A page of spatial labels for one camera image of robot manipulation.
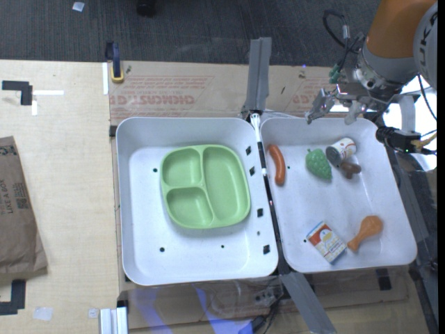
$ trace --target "tin can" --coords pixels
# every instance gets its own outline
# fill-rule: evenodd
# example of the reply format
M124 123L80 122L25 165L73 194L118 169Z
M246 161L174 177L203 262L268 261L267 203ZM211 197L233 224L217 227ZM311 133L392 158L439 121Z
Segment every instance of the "tin can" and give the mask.
M340 166L344 159L352 156L357 151L357 146L353 139L343 137L331 146L326 147L326 158L334 166Z
M332 231L332 229L321 221L306 236L306 239L315 246L319 253L330 263L333 263L345 250L346 245Z

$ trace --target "green grape toy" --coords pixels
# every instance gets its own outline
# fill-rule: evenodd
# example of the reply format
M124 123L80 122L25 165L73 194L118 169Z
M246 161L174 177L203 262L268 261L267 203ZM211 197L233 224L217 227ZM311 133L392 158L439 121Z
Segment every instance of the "green grape toy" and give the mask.
M324 180L332 179L332 170L329 161L326 158L325 153L322 149L317 148L314 151L307 149L308 154L306 155L306 167L317 177L323 178Z

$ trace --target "green divided plate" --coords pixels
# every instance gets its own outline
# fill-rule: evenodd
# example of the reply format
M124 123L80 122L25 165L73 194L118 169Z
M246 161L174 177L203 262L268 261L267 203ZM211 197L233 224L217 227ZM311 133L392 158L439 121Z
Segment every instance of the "green divided plate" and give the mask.
M242 221L250 194L240 159L221 145L177 148L162 159L161 188L170 218L191 229Z

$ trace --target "brown paper bag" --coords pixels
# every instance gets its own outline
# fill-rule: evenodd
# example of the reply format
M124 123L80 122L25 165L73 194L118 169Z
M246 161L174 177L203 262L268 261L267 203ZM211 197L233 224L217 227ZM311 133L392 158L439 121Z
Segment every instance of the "brown paper bag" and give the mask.
M0 273L47 265L14 137L0 138Z

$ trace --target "toy sausage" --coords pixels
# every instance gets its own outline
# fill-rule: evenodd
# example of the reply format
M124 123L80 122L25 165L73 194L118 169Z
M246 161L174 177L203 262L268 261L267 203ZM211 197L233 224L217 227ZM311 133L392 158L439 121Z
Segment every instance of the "toy sausage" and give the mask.
M283 154L276 145L269 145L268 150L275 163L275 183L281 186L286 175L286 164L284 163Z

